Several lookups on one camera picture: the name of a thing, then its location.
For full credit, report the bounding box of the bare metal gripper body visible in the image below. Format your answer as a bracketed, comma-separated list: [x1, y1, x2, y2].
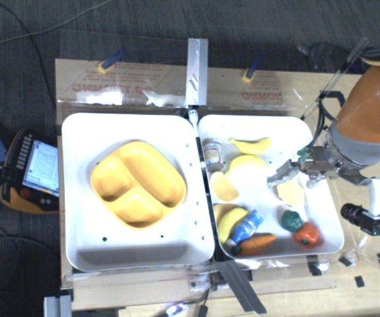
[299, 145, 369, 187]

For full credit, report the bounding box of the pale yellow potato chip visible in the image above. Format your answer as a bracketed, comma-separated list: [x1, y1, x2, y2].
[276, 180, 307, 207]
[209, 170, 241, 202]

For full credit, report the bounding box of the white plastic tray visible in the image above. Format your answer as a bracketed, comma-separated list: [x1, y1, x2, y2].
[61, 112, 216, 273]
[197, 114, 345, 261]

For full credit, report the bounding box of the green broccoli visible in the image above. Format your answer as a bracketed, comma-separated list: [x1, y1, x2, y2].
[280, 209, 304, 233]

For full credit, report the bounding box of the blue plastic bottle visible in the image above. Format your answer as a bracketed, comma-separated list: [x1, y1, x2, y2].
[225, 209, 264, 247]

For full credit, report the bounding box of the orange bell pepper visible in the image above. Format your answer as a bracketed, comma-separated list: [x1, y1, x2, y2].
[294, 222, 320, 247]

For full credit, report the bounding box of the orange carrot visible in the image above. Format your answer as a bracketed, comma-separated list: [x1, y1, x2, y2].
[230, 233, 278, 257]

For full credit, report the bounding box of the small white can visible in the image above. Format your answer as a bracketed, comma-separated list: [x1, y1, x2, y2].
[202, 141, 227, 173]

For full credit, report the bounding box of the yellow divided plate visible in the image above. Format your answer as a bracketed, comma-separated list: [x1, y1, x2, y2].
[90, 140, 188, 229]

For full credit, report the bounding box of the brown cardboard board red print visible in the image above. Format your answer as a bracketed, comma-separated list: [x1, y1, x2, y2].
[54, 57, 340, 310]

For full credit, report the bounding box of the black cylinder on white bracket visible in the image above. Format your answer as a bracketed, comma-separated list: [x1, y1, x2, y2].
[340, 176, 380, 237]

